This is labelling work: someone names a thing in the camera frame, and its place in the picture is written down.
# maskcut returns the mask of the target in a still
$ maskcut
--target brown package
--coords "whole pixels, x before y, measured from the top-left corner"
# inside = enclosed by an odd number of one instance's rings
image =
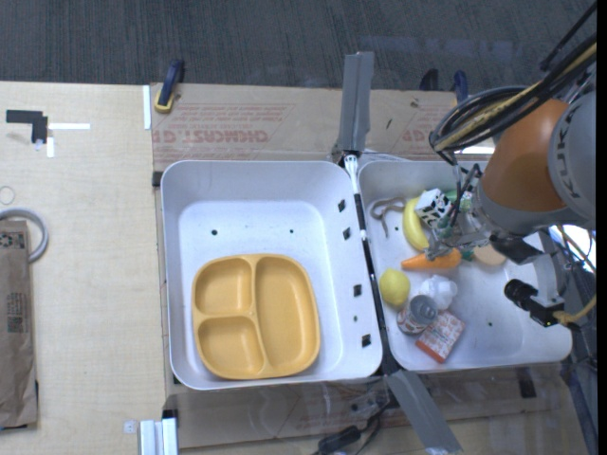
[[[0,428],[38,417],[26,221],[0,221]]]

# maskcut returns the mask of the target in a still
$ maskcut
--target gray carpet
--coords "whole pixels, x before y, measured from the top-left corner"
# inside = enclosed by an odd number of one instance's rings
[[[528,84],[594,0],[0,0],[0,80],[341,87],[343,57],[376,52],[374,88]],[[590,19],[576,39],[596,29]]]

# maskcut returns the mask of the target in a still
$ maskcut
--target carrot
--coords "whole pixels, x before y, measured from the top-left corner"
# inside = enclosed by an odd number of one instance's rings
[[[400,262],[403,269],[455,268],[462,261],[462,253],[456,247],[444,256],[437,256],[432,261],[426,253],[420,253]]]

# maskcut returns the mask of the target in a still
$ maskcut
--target silver can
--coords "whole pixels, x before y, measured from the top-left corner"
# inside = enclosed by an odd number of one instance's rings
[[[438,317],[438,306],[428,295],[417,295],[396,316],[398,328],[405,334],[416,335]]]

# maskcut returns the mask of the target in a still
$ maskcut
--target light wood surface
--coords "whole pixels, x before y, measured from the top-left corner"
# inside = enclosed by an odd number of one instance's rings
[[[42,215],[50,237],[31,267],[39,423],[0,433],[0,454],[136,454],[137,435],[125,433],[124,423],[159,419],[167,385],[142,89],[0,82],[0,96],[3,114],[36,110],[49,122],[91,124],[89,131],[55,132],[55,157],[48,158],[30,143],[28,125],[0,121],[0,186],[14,190],[12,206]],[[31,233],[35,242],[34,226]],[[544,402],[532,412],[493,403],[495,413],[461,415],[464,405],[453,397],[450,426],[465,453],[587,453],[569,390],[557,375],[550,379],[537,385]],[[486,392],[470,383],[462,392]],[[488,406],[484,399],[479,407]],[[318,438],[183,453],[308,454]],[[404,453],[426,453],[410,426],[385,428],[363,451]]]

